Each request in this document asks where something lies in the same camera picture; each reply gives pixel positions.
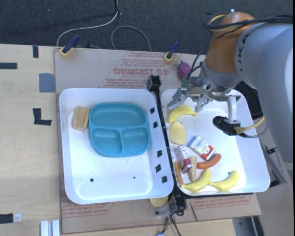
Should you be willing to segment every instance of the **blue clamp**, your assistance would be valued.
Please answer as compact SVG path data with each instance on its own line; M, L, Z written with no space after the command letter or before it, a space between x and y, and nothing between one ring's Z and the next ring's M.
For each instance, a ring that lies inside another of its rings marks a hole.
M60 54L62 56L67 56L72 51L72 47L75 47L79 42L80 38L81 37L79 35L75 35L71 38L70 41L60 50Z
M177 50L179 46L179 41L176 41L175 44L169 49L169 51L165 54L164 60L169 63L172 61L174 57L174 52Z

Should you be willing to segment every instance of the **cardboard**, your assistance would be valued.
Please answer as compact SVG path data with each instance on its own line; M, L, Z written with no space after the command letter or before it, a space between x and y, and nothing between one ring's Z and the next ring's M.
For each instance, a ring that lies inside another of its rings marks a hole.
M195 55L175 54L172 62L166 63L165 53L73 49L70 55L63 57L59 50L54 49L54 68L62 233L163 225L165 219L154 216L149 200L79 205L68 199L64 189L59 96L67 88L144 88L150 75L160 76L161 91L179 88L177 66L181 61L191 66ZM175 221L188 223L260 214L255 194L204 197L187 199L184 215L175 217Z

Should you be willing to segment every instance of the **blue bowl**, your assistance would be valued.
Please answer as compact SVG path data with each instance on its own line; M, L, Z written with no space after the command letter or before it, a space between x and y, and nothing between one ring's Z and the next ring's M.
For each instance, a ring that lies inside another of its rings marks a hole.
M147 115L132 103L97 104L89 112L88 125L92 144L103 156L140 155L151 143Z

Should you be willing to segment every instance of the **light wood surface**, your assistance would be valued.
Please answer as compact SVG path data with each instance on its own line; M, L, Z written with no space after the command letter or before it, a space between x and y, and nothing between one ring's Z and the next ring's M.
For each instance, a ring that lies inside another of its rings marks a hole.
M0 225L0 236L39 235L40 221L60 217L59 158L54 93L39 92L39 74L54 73L53 47L0 44L0 62L15 62L17 70L0 70L0 214L21 214L22 221ZM33 108L51 126L34 125ZM234 236L231 219L180 223L183 236ZM98 231L84 236L155 236L162 226ZM178 235L170 225L166 235Z

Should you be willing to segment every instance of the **yellow banana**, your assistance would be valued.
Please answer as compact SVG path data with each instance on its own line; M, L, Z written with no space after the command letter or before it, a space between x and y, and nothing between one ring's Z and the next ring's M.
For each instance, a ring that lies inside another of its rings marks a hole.
M209 185L215 187L219 191L227 191L228 189L235 186L235 184L239 180L239 172L238 170L234 170L231 174L227 177L226 180L220 182L210 182Z
M194 116L197 116L198 113L193 111L190 107L188 106L179 106L179 107L176 107L174 109L172 109L170 112L169 112L169 115L168 115L168 122L169 123L172 123L174 122L179 116L182 116L182 115L194 115Z
M198 192L204 187L206 187L210 183L210 181L211 181L211 171L210 169L205 169L197 181L193 183L189 183L189 184L182 184L181 187L191 192Z

